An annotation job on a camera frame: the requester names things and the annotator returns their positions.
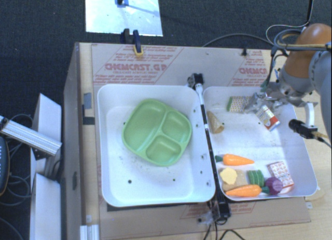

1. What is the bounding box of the yellow cheese slice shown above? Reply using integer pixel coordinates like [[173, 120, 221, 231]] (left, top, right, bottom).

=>
[[219, 167, 238, 185]]

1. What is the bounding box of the thin black and white rod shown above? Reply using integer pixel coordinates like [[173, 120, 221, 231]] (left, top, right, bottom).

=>
[[196, 84, 227, 208]]

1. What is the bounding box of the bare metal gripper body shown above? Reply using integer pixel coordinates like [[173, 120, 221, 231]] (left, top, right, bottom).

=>
[[264, 82, 312, 108]]

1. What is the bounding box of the brown cardboard board, red print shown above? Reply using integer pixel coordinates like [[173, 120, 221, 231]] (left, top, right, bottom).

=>
[[90, 43, 312, 231]]

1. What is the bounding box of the green divided plate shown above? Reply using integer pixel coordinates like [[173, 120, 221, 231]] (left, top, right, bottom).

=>
[[121, 98, 193, 167]]

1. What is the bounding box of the black cylinder on white bracket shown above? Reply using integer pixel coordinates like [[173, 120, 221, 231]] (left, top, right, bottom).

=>
[[288, 102, 319, 140]]

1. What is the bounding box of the green cucumber piece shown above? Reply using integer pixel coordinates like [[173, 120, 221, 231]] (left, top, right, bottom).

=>
[[246, 169, 266, 188]]

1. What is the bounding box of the purple onion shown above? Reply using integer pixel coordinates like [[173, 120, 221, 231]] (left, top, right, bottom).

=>
[[264, 177, 284, 196]]

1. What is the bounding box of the white plastic tray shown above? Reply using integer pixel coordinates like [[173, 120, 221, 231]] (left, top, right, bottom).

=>
[[203, 86, 319, 202], [97, 83, 216, 208]]

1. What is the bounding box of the orange carrot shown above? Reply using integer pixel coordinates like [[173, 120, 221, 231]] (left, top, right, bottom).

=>
[[214, 153, 255, 167], [225, 184, 270, 198]]

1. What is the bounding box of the red and white patterned carton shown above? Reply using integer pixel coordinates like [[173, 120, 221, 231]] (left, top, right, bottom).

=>
[[267, 161, 295, 194]]

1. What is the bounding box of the tan ice cream cone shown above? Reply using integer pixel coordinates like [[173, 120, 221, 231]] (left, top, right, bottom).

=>
[[206, 111, 225, 135]]

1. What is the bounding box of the tan bread slice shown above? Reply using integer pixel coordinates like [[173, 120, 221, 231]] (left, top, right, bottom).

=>
[[220, 168, 249, 192]]

